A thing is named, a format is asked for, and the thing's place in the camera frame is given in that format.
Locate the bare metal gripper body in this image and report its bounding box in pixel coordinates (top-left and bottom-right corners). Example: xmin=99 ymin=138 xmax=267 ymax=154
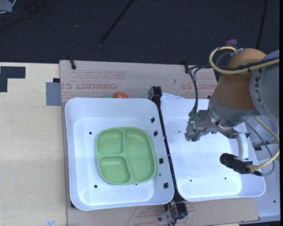
xmin=189 ymin=109 xmax=227 ymax=137

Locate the thin black rod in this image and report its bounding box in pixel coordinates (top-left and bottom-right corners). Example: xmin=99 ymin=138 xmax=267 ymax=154
xmin=153 ymin=95 xmax=181 ymax=205

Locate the white plastic tray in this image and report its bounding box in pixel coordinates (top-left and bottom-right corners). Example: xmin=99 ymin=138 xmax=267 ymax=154
xmin=160 ymin=97 xmax=266 ymax=202
xmin=64 ymin=97 xmax=175 ymax=211

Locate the white printed paper slip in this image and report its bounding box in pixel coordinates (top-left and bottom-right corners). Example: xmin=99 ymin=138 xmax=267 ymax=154
xmin=161 ymin=92 xmax=184 ymax=101

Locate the green divided plate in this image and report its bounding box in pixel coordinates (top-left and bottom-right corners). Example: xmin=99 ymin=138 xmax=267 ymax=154
xmin=95 ymin=127 xmax=158 ymax=186

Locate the brown cardboard board red print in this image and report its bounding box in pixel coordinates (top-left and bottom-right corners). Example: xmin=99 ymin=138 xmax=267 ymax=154
xmin=59 ymin=60 xmax=260 ymax=226

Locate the red toy tomato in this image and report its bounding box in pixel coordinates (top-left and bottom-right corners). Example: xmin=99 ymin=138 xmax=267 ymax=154
xmin=112 ymin=91 xmax=128 ymax=99

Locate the black cylinder on white bracket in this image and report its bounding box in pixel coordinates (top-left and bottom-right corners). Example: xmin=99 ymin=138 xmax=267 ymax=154
xmin=218 ymin=129 xmax=254 ymax=174

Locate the black block with thin wires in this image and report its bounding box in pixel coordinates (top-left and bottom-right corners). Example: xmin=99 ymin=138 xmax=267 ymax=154
xmin=174 ymin=202 xmax=187 ymax=220
xmin=148 ymin=86 xmax=162 ymax=101

